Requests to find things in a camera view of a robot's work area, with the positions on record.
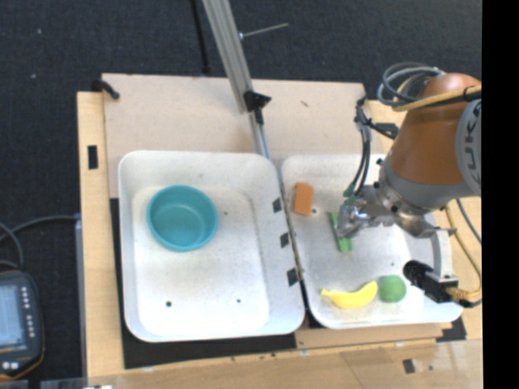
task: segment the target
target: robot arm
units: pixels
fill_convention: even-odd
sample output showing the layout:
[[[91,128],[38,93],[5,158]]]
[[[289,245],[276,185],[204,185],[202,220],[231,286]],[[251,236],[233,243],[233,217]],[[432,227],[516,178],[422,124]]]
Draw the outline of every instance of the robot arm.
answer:
[[[405,66],[406,71],[418,70],[419,79],[415,75],[402,87],[422,87],[416,97],[405,95],[404,100],[393,102],[395,110],[411,109],[391,150],[379,163],[379,180],[370,186],[361,183],[357,190],[350,185],[335,230],[338,237],[352,238],[362,229],[396,224],[414,237],[431,239],[435,266],[410,261],[404,274],[433,300],[451,301],[446,289],[455,288],[457,281],[441,242],[453,231],[438,229],[427,221],[427,215],[453,199],[481,196],[481,83],[468,75],[434,69],[431,76],[431,68]],[[389,78],[404,75],[395,69],[390,74]],[[367,122],[360,110],[357,122]]]

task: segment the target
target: orange block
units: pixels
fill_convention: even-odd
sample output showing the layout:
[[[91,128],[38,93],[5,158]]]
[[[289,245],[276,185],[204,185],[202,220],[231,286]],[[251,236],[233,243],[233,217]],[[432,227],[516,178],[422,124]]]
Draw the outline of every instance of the orange block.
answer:
[[[294,212],[301,215],[310,215],[312,201],[314,198],[314,188],[306,183],[295,185]]]

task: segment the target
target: black mark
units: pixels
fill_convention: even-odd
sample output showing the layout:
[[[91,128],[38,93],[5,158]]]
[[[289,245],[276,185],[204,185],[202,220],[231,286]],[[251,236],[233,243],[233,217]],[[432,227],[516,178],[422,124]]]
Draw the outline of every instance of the black mark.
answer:
[[[287,271],[286,276],[289,279],[289,287],[291,287],[294,284],[297,284],[297,282],[299,281],[298,272],[295,268],[292,268],[290,271]]]
[[[287,246],[289,244],[289,233],[286,232],[286,233],[283,233],[281,235],[281,248],[284,248],[285,246]]]
[[[88,169],[99,168],[99,160],[97,158],[97,146],[88,146]]]
[[[103,79],[94,79],[94,80],[92,81],[91,89],[92,89],[92,91],[94,91],[94,92],[102,92],[103,90],[105,90],[105,91],[107,91],[107,92],[110,94],[110,96],[111,96],[112,98],[114,98],[115,100],[118,100],[119,97],[121,96],[121,95],[119,94],[119,92],[116,92],[116,91],[112,88],[112,86],[111,86],[108,82],[104,81]]]
[[[281,199],[277,198],[276,200],[274,200],[272,207],[274,208],[274,213],[279,212],[281,210]]]
[[[463,323],[463,318],[458,317],[456,320],[452,322],[452,327],[443,330],[443,335],[436,339],[438,343],[443,343],[445,341],[457,341],[457,340],[466,340],[467,331],[465,329],[465,324]]]
[[[402,363],[404,364],[404,370],[407,374],[412,374],[416,372],[416,369],[414,368],[413,359],[405,359]]]

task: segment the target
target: screen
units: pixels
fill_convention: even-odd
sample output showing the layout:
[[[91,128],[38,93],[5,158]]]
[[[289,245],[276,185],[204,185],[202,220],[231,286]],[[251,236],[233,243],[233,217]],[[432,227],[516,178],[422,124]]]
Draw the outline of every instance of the screen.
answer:
[[[18,287],[0,287],[0,347],[20,344],[24,341],[24,330],[18,310]]]

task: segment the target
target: white tray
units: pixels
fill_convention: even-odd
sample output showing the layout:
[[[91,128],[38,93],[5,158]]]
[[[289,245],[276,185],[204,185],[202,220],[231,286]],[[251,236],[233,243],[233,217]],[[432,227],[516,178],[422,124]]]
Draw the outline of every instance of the white tray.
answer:
[[[378,178],[377,158],[372,156],[367,184]],[[292,156],[282,165],[287,207],[292,209],[295,185],[313,186],[313,213],[302,216],[290,212],[295,248],[307,291],[310,311],[324,326],[334,329],[374,327],[390,324],[447,323],[461,315],[454,303],[437,304],[423,291],[411,286],[398,303],[381,301],[378,296],[369,305],[344,310],[334,306],[321,289],[354,291],[381,276],[400,275],[410,259],[433,265],[431,241],[415,239],[394,225],[364,229],[353,239],[353,250],[341,253],[332,230],[329,212],[338,212],[344,200],[342,192],[354,178],[360,155]],[[434,217],[429,221],[435,225]]]
[[[122,287],[128,328],[150,342],[288,334],[304,318],[273,164],[256,154],[138,151],[119,165]],[[220,224],[198,250],[163,248],[149,199],[174,184],[202,190]]]

